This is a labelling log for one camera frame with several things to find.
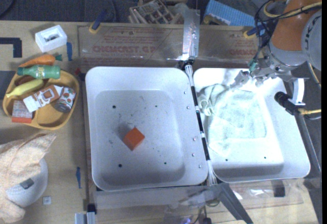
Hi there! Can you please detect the orange carrot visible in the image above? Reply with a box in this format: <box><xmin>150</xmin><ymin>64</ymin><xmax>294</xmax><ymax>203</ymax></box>
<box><xmin>18</xmin><ymin>54</ymin><xmax>63</xmax><ymax>68</ymax></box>

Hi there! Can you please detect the white round bowl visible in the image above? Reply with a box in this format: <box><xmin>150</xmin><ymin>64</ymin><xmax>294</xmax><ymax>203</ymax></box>
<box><xmin>5</xmin><ymin>157</ymin><xmax>49</xmax><ymax>209</ymax></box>

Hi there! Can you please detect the pale green towel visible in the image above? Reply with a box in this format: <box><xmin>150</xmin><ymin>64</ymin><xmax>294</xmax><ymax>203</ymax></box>
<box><xmin>196</xmin><ymin>69</ymin><xmax>268</xmax><ymax>153</ymax></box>

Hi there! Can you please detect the yellow banana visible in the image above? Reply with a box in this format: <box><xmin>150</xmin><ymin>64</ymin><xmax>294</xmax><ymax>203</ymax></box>
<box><xmin>5</xmin><ymin>79</ymin><xmax>45</xmax><ymax>99</ymax></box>

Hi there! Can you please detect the orange cube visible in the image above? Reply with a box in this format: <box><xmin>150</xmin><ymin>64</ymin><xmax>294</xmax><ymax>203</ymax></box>
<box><xmin>122</xmin><ymin>127</ymin><xmax>146</xmax><ymax>152</ymax></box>

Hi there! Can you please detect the white plastic tray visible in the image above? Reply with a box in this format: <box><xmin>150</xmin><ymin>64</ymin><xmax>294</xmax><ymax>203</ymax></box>
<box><xmin>193</xmin><ymin>67</ymin><xmax>311</xmax><ymax>184</ymax></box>
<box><xmin>84</xmin><ymin>66</ymin><xmax>209</xmax><ymax>192</ymax></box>

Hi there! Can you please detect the white foam box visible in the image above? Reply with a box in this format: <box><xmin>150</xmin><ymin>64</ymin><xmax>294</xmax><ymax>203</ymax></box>
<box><xmin>34</xmin><ymin>24</ymin><xmax>68</xmax><ymax>54</ymax></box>

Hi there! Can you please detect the white and orange carton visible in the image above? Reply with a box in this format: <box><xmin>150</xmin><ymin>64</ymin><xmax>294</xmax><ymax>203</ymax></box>
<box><xmin>22</xmin><ymin>84</ymin><xmax>64</xmax><ymax>113</ymax></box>

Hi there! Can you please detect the yellow divided plate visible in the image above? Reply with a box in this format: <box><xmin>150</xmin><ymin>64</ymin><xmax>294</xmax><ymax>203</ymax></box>
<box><xmin>2</xmin><ymin>69</ymin><xmax>80</xmax><ymax>131</ymax></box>

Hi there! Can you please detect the orange and white packet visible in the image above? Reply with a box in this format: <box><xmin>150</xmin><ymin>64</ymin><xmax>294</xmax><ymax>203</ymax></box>
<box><xmin>11</xmin><ymin>99</ymin><xmax>34</xmax><ymax>124</ymax></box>

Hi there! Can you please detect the peach patterned cloth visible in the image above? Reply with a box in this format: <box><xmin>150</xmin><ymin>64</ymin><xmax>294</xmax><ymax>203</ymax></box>
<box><xmin>0</xmin><ymin>133</ymin><xmax>57</xmax><ymax>224</ymax></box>

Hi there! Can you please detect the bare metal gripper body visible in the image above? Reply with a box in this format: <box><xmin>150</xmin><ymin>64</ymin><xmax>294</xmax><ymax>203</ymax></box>
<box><xmin>249</xmin><ymin>57</ymin><xmax>292</xmax><ymax>83</ymax></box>

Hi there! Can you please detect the black cylinder on white bracket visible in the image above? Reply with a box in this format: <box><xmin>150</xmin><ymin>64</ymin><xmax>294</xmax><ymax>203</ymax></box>
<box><xmin>274</xmin><ymin>77</ymin><xmax>307</xmax><ymax>116</ymax></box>

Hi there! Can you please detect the white can with red print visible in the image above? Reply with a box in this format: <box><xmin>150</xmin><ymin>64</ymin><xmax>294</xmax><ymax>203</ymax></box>
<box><xmin>54</xmin><ymin>86</ymin><xmax>77</xmax><ymax>113</ymax></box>

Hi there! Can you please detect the brown cardboard board red print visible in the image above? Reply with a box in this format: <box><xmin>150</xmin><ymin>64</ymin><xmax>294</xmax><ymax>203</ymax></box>
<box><xmin>76</xmin><ymin>22</ymin><xmax>305</xmax><ymax>210</ymax></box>

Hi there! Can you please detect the green bottle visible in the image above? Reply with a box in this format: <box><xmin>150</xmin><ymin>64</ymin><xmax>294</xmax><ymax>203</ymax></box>
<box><xmin>17</xmin><ymin>64</ymin><xmax>61</xmax><ymax>80</ymax></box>

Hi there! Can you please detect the blue corrugated sheet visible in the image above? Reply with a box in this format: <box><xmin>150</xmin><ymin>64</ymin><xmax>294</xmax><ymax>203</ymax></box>
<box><xmin>203</xmin><ymin>0</ymin><xmax>256</xmax><ymax>28</ymax></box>

